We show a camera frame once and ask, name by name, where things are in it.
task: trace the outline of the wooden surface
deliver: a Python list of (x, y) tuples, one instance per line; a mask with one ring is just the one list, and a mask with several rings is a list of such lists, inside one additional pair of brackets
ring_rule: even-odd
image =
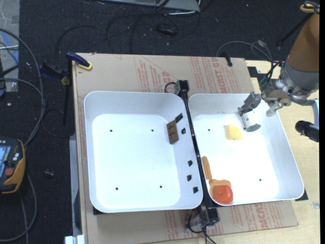
[[(256, 67), (261, 73), (266, 73), (270, 68), (268, 62), (247, 61), (248, 66)], [(274, 78), (278, 77), (279, 69), (275, 70)], [(252, 78), (255, 92), (259, 92), (256, 79)], [(77, 84), (74, 80), (74, 100), (77, 102)], [(318, 98), (318, 92), (310, 96), (310, 99)], [(292, 201), (299, 225), (291, 228), (280, 228), (262, 230), (247, 233), (212, 236), (218, 244), (292, 244), (292, 243), (320, 243), (320, 209), (315, 208), (313, 202), (320, 202), (319, 197), (319, 143), (313, 142), (307, 137), (301, 136), (295, 130), (295, 124), (299, 120), (306, 120), (313, 123), (313, 112), (311, 107), (302, 107), (292, 104), (279, 110), (279, 114), (287, 134), (291, 149), (295, 156), (299, 171), (305, 184), (309, 200)], [(76, 127), (79, 127), (79, 119), (76, 117)], [(80, 153), (80, 137), (77, 136), (77, 151)], [(78, 166), (82, 167), (82, 160), (78, 158)], [(80, 194), (84, 195), (83, 174), (79, 172)], [(85, 200), (81, 197), (81, 218), (85, 219)], [(87, 225), (82, 223), (82, 232), (87, 232)], [(185, 240), (164, 241), (156, 243), (168, 244), (203, 244), (204, 238), (193, 238)]]

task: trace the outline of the black floor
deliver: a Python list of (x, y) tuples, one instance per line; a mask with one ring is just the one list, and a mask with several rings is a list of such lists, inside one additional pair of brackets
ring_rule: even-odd
[[(218, 48), (230, 41), (262, 40), (274, 60), (283, 60), (299, 29), (284, 41), (280, 50), (277, 42), (306, 16), (299, 9), (304, 1), (319, 3), (319, 0), (202, 0), (201, 14), (169, 16), (169, 19), (161, 13), (171, 10), (157, 8), (155, 23), (168, 23), (178, 29), (176, 37), (166, 38), (153, 26), (152, 7), (88, 0), (20, 0), (19, 37), (31, 49), (38, 65), (47, 59), (63, 70), (68, 67), (65, 58), (68, 51), (215, 56)], [(228, 44), (223, 51), (230, 57), (265, 58), (242, 43)], [(22, 43), (19, 78), (39, 87), (36, 65)], [(26, 151), (27, 170), (38, 201), (37, 217), (28, 237), (29, 243), (62, 244), (64, 237), (72, 234), (69, 136), (74, 132), (73, 102), (70, 100), (68, 123), (63, 126), (64, 87), (57, 79), (42, 80), (46, 115)], [(0, 99), (0, 134), (26, 142), (40, 110), (39, 94), (30, 85), (20, 83), (18, 93), (7, 93)], [(45, 176), (48, 171), (54, 173), (52, 178)], [(27, 177), (20, 192), (29, 224), (34, 214), (34, 199)], [(19, 235), (24, 228), (19, 195), (0, 195), (0, 242)], [(26, 243), (26, 239), (22, 237), (12, 243)]]

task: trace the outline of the white tray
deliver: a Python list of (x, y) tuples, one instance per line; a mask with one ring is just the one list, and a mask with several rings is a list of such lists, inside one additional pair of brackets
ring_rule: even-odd
[[(278, 113), (267, 117), (269, 107), (262, 100), (255, 110), (255, 120), (261, 128), (246, 132), (238, 107), (247, 97), (248, 94), (196, 94), (189, 99), (200, 154), (208, 158), (212, 178), (227, 179), (232, 184), (233, 202), (218, 204), (301, 197), (304, 184)], [(241, 128), (243, 139), (228, 140), (227, 125)]]
[[(84, 109), (90, 199), (97, 210), (192, 209), (201, 204), (197, 159), (178, 96), (94, 91), (86, 96)], [(179, 141), (170, 144), (166, 125), (181, 113)]]

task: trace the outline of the red button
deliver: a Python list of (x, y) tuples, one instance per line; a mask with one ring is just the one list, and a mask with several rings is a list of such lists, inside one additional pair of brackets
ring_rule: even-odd
[(7, 169), (5, 170), (5, 175), (6, 175), (6, 176), (10, 177), (10, 176), (13, 175), (13, 174), (14, 174), (14, 169), (12, 169), (12, 168), (7, 168)]

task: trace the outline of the computer mouse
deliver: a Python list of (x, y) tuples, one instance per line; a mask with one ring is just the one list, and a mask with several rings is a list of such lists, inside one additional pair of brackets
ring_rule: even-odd
[(167, 37), (174, 37), (177, 35), (177, 29), (169, 24), (166, 23), (160, 23), (156, 26), (156, 30)]

